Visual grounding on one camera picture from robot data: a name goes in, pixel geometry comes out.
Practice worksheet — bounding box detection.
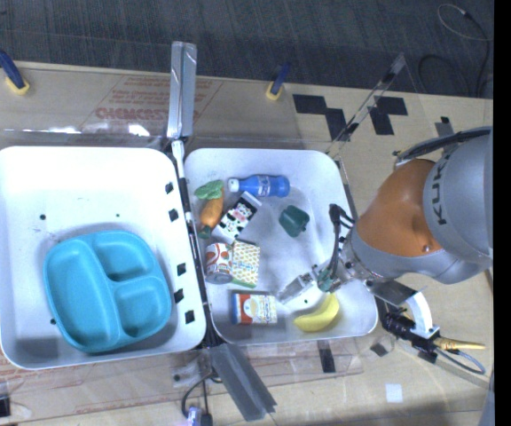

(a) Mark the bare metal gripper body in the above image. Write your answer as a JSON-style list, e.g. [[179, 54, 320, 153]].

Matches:
[[311, 255, 374, 294]]

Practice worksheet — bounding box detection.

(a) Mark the red and yellow carton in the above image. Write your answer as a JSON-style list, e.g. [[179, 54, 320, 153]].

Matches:
[[230, 291, 279, 327]]

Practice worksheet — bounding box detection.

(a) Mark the yellow banana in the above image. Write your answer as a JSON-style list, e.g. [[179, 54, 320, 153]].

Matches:
[[293, 292, 342, 334]]

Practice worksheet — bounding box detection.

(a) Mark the orange patterned white packet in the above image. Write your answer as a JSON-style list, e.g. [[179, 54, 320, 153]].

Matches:
[[230, 240, 263, 289]]

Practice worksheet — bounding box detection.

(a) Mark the red and white can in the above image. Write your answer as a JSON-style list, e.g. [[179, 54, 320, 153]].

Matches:
[[204, 241, 235, 285]]

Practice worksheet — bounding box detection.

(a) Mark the white cow print carton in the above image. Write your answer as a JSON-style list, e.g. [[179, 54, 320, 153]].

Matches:
[[210, 190, 263, 245]]

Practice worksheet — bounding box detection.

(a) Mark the white plastic tray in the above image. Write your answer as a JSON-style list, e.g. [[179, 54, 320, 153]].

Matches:
[[0, 145, 208, 370], [183, 147, 380, 346]]

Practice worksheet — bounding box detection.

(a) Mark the blue plastic bottle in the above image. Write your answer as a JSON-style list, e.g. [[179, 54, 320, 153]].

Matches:
[[227, 174, 291, 199]]

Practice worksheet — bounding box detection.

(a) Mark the orange carrot with green top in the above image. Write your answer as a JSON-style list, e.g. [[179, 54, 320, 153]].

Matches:
[[193, 179, 226, 240]]

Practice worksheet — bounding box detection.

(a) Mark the blue divided plate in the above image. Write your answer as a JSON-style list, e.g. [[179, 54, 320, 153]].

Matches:
[[43, 230, 173, 355]]

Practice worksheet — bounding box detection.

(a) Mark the brown cardboard board red print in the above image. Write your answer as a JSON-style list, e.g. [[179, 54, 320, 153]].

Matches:
[[0, 61, 366, 425]]

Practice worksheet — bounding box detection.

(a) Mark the black cylinder on white bracket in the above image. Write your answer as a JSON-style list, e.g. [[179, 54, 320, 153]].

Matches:
[[381, 290, 442, 364]]

